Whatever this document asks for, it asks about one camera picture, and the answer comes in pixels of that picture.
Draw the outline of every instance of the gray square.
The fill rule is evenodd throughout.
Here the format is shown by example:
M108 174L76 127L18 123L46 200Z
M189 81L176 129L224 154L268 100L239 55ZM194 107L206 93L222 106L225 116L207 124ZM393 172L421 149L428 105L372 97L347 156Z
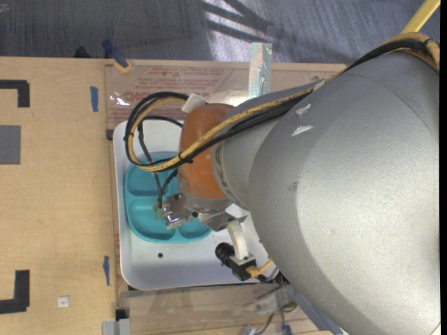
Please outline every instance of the gray square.
M20 164L21 126L0 126L0 165Z

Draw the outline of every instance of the teal plate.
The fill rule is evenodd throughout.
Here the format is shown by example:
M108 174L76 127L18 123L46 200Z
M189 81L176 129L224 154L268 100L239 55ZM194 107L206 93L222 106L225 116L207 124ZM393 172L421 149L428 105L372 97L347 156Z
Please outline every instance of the teal plate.
M160 154L152 158L157 161L170 158L172 154ZM163 185L171 172L159 172L160 184ZM178 192L177 177L167 187L163 199ZM157 189L151 172L131 165L124 179L124 204L126 218L132 232L141 239L157 243L186 243L204 239L211 233L198 219L194 219L179 228L167 230L165 219L155 219L152 209L156 204Z

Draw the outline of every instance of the yellow cable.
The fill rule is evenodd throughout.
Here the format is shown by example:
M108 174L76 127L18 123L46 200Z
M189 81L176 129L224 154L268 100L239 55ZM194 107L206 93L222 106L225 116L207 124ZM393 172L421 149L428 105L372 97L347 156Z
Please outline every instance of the yellow cable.
M387 40L386 42L384 42L382 45L386 45L387 43L391 43L391 42L395 42L395 41L399 41L399 40L417 40L421 43L425 43L427 49L429 50L430 54L432 55L432 59L433 62L435 64L435 66L437 67L438 70L440 70L440 48L437 45L436 42L434 42L433 40L430 40L430 38L423 34L423 33L415 33L415 32L410 32L410 33L403 33L400 34L394 38L391 38L389 40ZM341 75L343 72L345 72L346 69L340 71L339 73L337 73L336 75L328 78L325 80L325 83L333 80L334 78L336 78L337 76ZM305 89L304 91L301 91L299 93L296 94L292 94L290 96L287 97L283 97L281 99L278 100L274 100L272 102L268 102L268 103L264 103L261 105L258 105L256 107L253 108L249 108L248 110L244 110L241 113L235 114L233 116L231 116L230 118L226 119L225 121L223 121L222 123L218 124L217 126L215 126L213 129L211 129L210 131L208 131L206 134L204 134L204 136L202 136L199 140L197 140L196 142L194 142L190 147L188 147L186 150L182 151L182 153L180 153L180 157L176 156L174 158L171 158L169 161L166 161L165 163L162 164L158 164L158 165L139 165L138 167L146 170L146 171L150 171L150 172L160 172L165 170L166 168L169 168L173 165L175 165L176 163L178 163L179 161L181 161L182 159L188 158L195 150L197 150L199 147L201 147L202 145L204 145L207 141L209 141L210 139L212 139L219 131L222 131L223 129L227 128L228 126L246 118L249 117L253 114L259 113L259 112L263 112L265 110L269 110L271 108L274 108L278 105L281 105L282 103L288 102L294 98L299 98L300 96L303 96L305 94L311 93L314 90L313 87ZM131 132L129 134L129 138L128 138L128 150L129 150L129 156L130 159L133 163L135 164L140 164L141 161L137 158L137 156L135 155L135 152L133 150L133 134L138 126L138 124L155 108L159 107L160 105L164 105L166 103L171 103L171 102L179 102L182 101L184 103L184 100L179 100L178 98L172 97L172 98L166 98L163 100L158 100L157 102L155 102L153 105L150 105L132 124L131 126Z
M265 263L262 267L247 267L245 269L248 274L250 274L253 278L256 278L257 276L260 276L262 273L264 273L268 267L270 267L273 264L273 260L268 260L267 263Z
M410 21L408 21L402 30L402 34L405 32L419 31L427 20L430 19L430 16L433 15L439 5L441 5L441 0L425 0Z

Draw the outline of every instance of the table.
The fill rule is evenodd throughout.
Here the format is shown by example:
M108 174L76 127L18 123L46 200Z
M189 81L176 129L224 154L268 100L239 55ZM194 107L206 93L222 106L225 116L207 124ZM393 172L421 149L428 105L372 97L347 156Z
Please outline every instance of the table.
M17 107L17 90L0 89L0 126L20 126L21 134L20 164L0 165L0 299L13 298L15 271L30 272L30 305L26 312L0 314L5 334L99 335L101 323L115 318L117 294L126 285L115 271L107 64L110 60L0 58L2 80L26 80L30 86L29 107ZM160 64L249 67L154 61ZM272 65L305 75L293 86L342 67ZM98 89L97 112L90 87ZM59 307L62 296L69 296L68 307Z

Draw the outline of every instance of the gray carpet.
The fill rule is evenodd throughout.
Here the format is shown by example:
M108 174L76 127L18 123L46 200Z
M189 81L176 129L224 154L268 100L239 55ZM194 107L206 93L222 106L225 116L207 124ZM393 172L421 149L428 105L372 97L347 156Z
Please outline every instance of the gray carpet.
M0 0L0 55L350 63L398 34L424 0ZM423 28L440 40L440 10Z

